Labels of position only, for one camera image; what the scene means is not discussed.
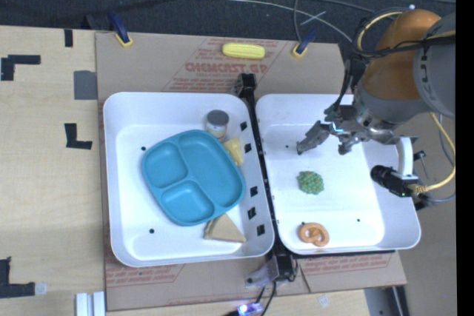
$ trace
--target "can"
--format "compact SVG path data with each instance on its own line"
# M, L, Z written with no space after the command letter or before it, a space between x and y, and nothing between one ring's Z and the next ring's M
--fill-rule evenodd
M221 110L210 111L206 116L206 131L216 137L220 142L225 140L229 115Z

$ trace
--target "cardboard box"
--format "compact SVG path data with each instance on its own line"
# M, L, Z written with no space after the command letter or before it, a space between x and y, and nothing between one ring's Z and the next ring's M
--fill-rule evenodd
M102 107L109 96L124 91L231 93L240 73L256 75L256 98L268 93L327 93L336 99L344 74L338 46L313 43L303 58L295 58L294 41L143 33L132 37L133 44L125 49L114 33L96 33L107 310L254 299L261 289L246 288L245 277L261 268L265 257L137 269L113 256ZM258 61L226 57L221 53L225 42L260 44L266 55ZM280 286L277 296L406 283L397 252L323 256L298 263L296 280Z

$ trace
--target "blue plate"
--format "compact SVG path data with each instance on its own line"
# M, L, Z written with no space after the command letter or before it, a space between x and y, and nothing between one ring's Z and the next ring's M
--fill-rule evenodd
M174 223L204 223L244 196L240 170L222 144L204 130L190 130L151 147L141 171L154 198Z

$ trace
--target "brown donut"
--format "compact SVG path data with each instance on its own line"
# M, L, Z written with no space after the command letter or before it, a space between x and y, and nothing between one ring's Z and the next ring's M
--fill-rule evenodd
M319 223L304 223L299 227L298 236L304 242L324 246L329 242L329 233Z

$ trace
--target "table surface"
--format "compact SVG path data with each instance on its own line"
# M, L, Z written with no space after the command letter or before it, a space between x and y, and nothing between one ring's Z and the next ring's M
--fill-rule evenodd
M41 55L0 82L0 259L11 283L41 283L47 294L0 300L2 315L74 315L80 292L104 291L98 108L74 99L73 73L96 71L94 32L0 27L0 56ZM65 149L65 123L92 149ZM238 301L172 306L118 315L224 315ZM269 315L368 315L364 290L275 297Z

